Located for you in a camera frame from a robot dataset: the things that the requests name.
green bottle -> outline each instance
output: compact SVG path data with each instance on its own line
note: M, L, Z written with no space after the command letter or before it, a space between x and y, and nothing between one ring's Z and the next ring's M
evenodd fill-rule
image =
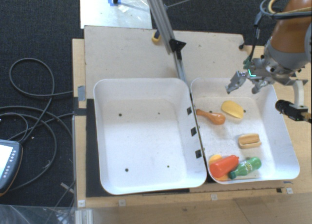
M247 175L261 167L261 160L258 157L252 157L238 164L237 168L229 173L229 178L234 179L238 175Z

metal sheet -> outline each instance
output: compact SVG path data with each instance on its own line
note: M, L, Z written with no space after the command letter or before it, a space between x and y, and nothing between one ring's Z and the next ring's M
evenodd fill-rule
M151 29L147 0L80 0L81 28L86 25Z

black carpet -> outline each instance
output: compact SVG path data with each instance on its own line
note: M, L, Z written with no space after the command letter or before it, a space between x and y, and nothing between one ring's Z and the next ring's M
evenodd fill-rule
M181 0L163 0L166 5ZM242 34L247 44L252 42L254 17L262 0L193 0L168 9L172 26L176 30L210 31ZM0 108L5 106L30 106L44 109L48 97L25 96L17 92L9 81L10 66L26 57L45 62L55 76L55 92L72 90L71 40L83 38L79 25L79 0L0 0ZM262 24L259 44L263 45L274 26L271 20ZM18 64L13 80L23 90L37 94L50 94L52 82L47 70L35 62ZM55 115L73 111L72 94L54 96L48 109ZM36 111L6 109L39 116ZM0 139L8 139L24 128L18 117L2 117ZM71 128L71 117L64 119ZM47 172L32 184L8 192L0 197L0 204L54 206L65 189L63 182L73 181L72 140L59 123L50 124L57 142L57 156ZM25 142L24 156L19 174L12 188L34 178L49 164L54 152L52 135L38 127ZM60 206L68 206L69 193Z

ketchup bottle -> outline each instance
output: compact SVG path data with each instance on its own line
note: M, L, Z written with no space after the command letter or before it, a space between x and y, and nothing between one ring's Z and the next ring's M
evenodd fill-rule
M239 157L235 155L228 156L226 158L222 158L219 161L216 161L209 166L210 173L213 177L219 178L231 170L236 168L238 165Z

empty white tray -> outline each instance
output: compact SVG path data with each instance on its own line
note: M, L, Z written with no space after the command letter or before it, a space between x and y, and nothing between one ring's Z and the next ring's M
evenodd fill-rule
M222 112L225 100L232 100L246 111L242 119L226 113L223 125L214 125L202 116L197 117L202 145L207 160L212 155L223 157L236 155L240 161L257 156L262 167L247 176L238 176L234 180L218 181L221 184L233 184L266 180L294 179L300 168L284 118L275 109L277 97L272 85L252 94L253 84L245 84L227 94L225 86L229 78L199 78L192 82L191 91L196 109L206 112ZM262 145L258 148L240 149L238 137L243 134L258 133Z
M115 195L206 180L187 85L176 78L104 79L94 87L100 179Z

